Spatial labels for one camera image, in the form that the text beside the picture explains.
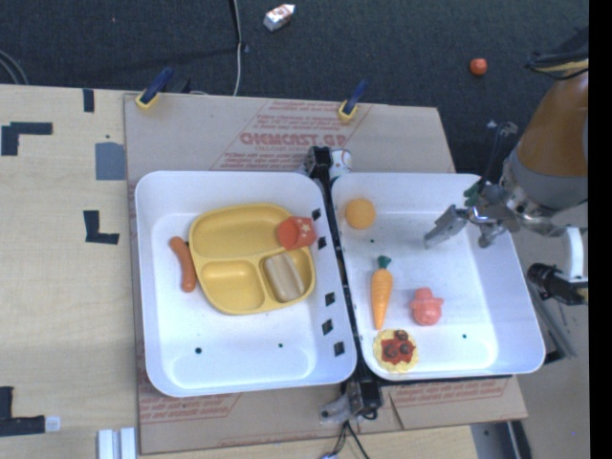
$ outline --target toy carrot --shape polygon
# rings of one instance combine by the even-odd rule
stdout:
[[[393,289],[393,274],[387,270],[391,259],[381,255],[378,259],[379,268],[372,274],[370,285],[370,297],[372,300],[372,315],[374,326],[377,330],[383,327],[386,309],[389,306],[389,298]]]

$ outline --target pink toy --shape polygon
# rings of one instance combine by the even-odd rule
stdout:
[[[410,301],[412,316],[420,325],[435,325],[442,316],[441,297],[434,297],[429,287],[421,287],[414,292],[414,299]]]

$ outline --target cardboard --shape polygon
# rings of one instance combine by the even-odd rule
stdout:
[[[155,170],[303,169],[313,145],[350,151],[354,171],[452,172],[435,109],[360,104],[349,123],[339,103],[273,98],[162,95],[148,111],[124,96],[125,147],[137,355],[141,453],[221,448],[335,437],[318,408],[339,396],[339,385],[170,398],[144,371],[142,308],[133,192]],[[454,426],[526,416],[514,377],[382,388],[376,420],[359,433]]]

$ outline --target sausage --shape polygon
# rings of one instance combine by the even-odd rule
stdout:
[[[180,236],[173,236],[170,238],[169,245],[181,264],[181,289],[186,293],[190,293],[195,289],[196,275],[189,247],[187,246],[185,240],[183,240],[183,238]]]

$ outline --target white cable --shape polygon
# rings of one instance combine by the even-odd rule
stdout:
[[[233,89],[233,96],[236,97],[238,95],[238,88],[240,87],[240,76],[242,74],[242,66],[240,59],[240,50],[242,48],[242,31],[240,29],[240,12],[238,11],[238,1],[233,0],[233,7],[236,13],[236,28],[238,31],[238,50],[236,53],[236,64],[237,64],[237,73],[236,73],[236,85]]]

